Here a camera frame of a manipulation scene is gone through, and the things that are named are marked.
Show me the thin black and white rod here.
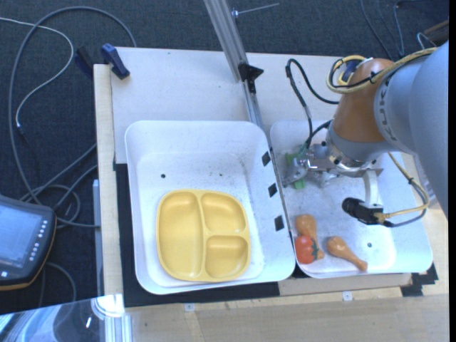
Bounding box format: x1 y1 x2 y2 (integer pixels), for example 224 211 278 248
243 80 296 258

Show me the orange toy chicken drumstick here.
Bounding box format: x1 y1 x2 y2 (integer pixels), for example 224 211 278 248
326 236 368 273
294 214 326 261

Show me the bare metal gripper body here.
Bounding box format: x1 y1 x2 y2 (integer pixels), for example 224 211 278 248
297 143 384 180

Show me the red toy tomato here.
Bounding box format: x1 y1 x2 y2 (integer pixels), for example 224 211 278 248
294 235 320 265

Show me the black cylinder on white bracket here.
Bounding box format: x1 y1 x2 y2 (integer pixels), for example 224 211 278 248
341 169 385 226

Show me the pale wood board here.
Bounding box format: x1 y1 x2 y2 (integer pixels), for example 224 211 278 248
93 63 450 342

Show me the yellow divided plate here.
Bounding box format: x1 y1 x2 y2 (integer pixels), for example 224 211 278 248
155 189 252 283

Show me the white plastic tray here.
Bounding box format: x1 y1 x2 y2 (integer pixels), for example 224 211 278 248
123 119 297 296
269 119 435 279

